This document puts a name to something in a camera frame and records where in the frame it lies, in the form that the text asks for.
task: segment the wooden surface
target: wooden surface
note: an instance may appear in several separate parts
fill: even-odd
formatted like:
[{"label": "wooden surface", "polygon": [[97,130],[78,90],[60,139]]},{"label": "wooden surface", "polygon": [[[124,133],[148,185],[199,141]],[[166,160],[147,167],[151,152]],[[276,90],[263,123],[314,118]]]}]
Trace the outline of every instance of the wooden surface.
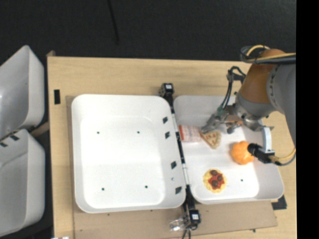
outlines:
[{"label": "wooden surface", "polygon": [[[174,84],[174,96],[176,97],[179,95],[223,96],[227,89],[227,70],[234,65],[239,66],[243,71],[247,71],[249,68],[248,64],[242,62],[224,61],[72,57],[48,57],[47,59],[54,236],[70,236],[71,238],[74,238],[76,233],[80,232],[83,234],[87,233],[88,235],[92,234],[93,231],[98,233],[98,231],[101,231],[101,228],[94,227],[95,222],[87,220],[86,224],[88,227],[82,229],[82,231],[76,231],[75,229],[75,221],[78,219],[76,218],[77,210],[73,208],[72,198],[66,96],[77,96],[80,94],[154,95],[164,82]],[[233,91],[238,90],[239,87],[238,83],[234,84]],[[57,105],[54,103],[54,90],[60,90],[61,103]],[[273,113],[264,123],[269,126],[275,126],[272,136],[273,149],[276,151],[276,154],[278,156],[288,155],[293,149],[293,143],[284,116],[277,112]],[[296,238],[296,161],[289,166],[280,167],[280,172],[285,185],[285,197],[288,208],[274,212],[274,215],[277,217],[278,226],[271,228],[262,228],[268,226],[260,226],[262,229],[257,229],[255,233],[252,231],[226,233],[226,231],[219,230],[219,232],[223,233],[195,236],[196,234],[201,234],[199,228],[192,234],[192,238]],[[240,210],[241,213],[238,213],[238,218],[236,218],[238,224],[246,224],[250,219],[244,210],[242,209]],[[160,217],[161,215],[154,218],[155,224]],[[205,223],[203,227],[210,225],[214,226],[214,224]],[[220,224],[215,224],[215,226],[223,227],[223,221]],[[245,226],[239,226],[235,230],[241,230],[242,227]],[[130,237],[127,234],[125,226],[122,229],[123,238]],[[161,235],[162,231],[156,229],[155,226],[154,233]]]}]

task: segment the white plastic container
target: white plastic container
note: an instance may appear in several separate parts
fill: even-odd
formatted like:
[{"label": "white plastic container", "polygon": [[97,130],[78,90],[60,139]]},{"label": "white plastic container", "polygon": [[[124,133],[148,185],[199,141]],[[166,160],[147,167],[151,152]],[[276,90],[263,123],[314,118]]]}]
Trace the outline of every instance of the white plastic container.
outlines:
[{"label": "white plastic container", "polygon": [[[205,125],[222,99],[177,97],[178,125]],[[277,199],[283,194],[275,165],[254,161],[242,166],[229,155],[231,144],[240,140],[263,144],[261,133],[237,128],[228,135],[222,127],[216,150],[204,141],[183,142],[184,176],[175,135],[178,126],[164,99],[80,95],[73,100],[71,113],[75,200],[85,212],[178,207],[185,201],[185,177],[192,195],[203,204]],[[203,184],[203,175],[211,168],[227,178],[221,193],[214,194]]]},{"label": "white plastic container", "polygon": [[0,67],[0,237],[43,215],[45,152],[26,130],[43,115],[44,68],[24,46]]}]

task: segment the toy orange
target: toy orange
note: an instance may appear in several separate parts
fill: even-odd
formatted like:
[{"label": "toy orange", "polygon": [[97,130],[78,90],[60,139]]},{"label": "toy orange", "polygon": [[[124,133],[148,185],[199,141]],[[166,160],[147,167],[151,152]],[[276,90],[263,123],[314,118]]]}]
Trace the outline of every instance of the toy orange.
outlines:
[{"label": "toy orange", "polygon": [[231,156],[238,164],[246,165],[254,160],[254,156],[248,152],[248,145],[249,143],[246,141],[241,141],[233,145]]}]

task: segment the wooden table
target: wooden table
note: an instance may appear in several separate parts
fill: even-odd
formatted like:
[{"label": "wooden table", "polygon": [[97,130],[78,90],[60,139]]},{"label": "wooden table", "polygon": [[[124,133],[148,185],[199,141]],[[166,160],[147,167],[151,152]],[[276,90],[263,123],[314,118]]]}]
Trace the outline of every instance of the wooden table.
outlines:
[{"label": "wooden table", "polygon": [[[247,72],[250,65],[239,61],[55,56],[49,56],[47,62],[54,236],[69,236],[72,239],[180,238],[180,234],[172,234],[166,231],[168,228],[162,228],[168,222],[167,216],[176,212],[175,209],[153,212],[153,216],[145,212],[129,212],[126,215],[126,225],[112,223],[114,220],[106,220],[106,216],[91,216],[83,220],[81,226],[77,223],[78,219],[81,219],[79,216],[83,213],[75,207],[72,197],[66,97],[80,94],[155,95],[162,83],[174,84],[175,97],[179,95],[223,96],[227,90],[227,70],[235,65]],[[235,83],[233,91],[238,90],[239,87],[240,84]],[[264,123],[275,126],[272,136],[276,155],[288,155],[293,149],[293,142],[284,116],[275,112]],[[280,172],[285,185],[284,194],[288,204],[286,210],[273,211],[270,201],[242,205],[216,205],[213,211],[224,220],[215,224],[209,221],[201,223],[193,232],[192,238],[297,238],[296,161],[289,166],[280,167]],[[205,216],[208,215],[207,208],[211,207],[200,206],[199,208],[205,212],[203,213]],[[255,212],[260,210],[260,213],[251,216],[250,212],[253,213],[253,209]],[[146,222],[147,228],[139,228],[136,217],[139,217],[137,219],[139,223]],[[97,224],[97,219],[100,221],[100,218],[105,219],[102,220],[104,226]],[[109,237],[104,234],[105,230],[109,232]],[[213,231],[214,234],[210,232],[210,235],[203,235],[208,233],[207,231]]]}]

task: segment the robotic hand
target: robotic hand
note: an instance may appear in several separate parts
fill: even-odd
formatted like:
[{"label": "robotic hand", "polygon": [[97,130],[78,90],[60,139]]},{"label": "robotic hand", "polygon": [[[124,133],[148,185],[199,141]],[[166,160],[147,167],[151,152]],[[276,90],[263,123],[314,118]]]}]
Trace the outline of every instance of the robotic hand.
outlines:
[{"label": "robotic hand", "polygon": [[[273,111],[279,111],[286,117],[296,147],[296,54],[256,45],[243,47],[240,58],[246,63],[252,63],[252,66],[247,75],[238,67],[228,70],[226,97],[201,130],[205,133],[225,123],[228,133],[245,125],[253,131],[263,130],[265,134],[269,134],[261,124],[261,119]],[[235,80],[240,80],[242,86],[236,93],[235,103],[229,106],[232,83]],[[274,152],[268,151],[266,147],[250,144],[248,151],[264,163],[285,165],[274,159]]]}]

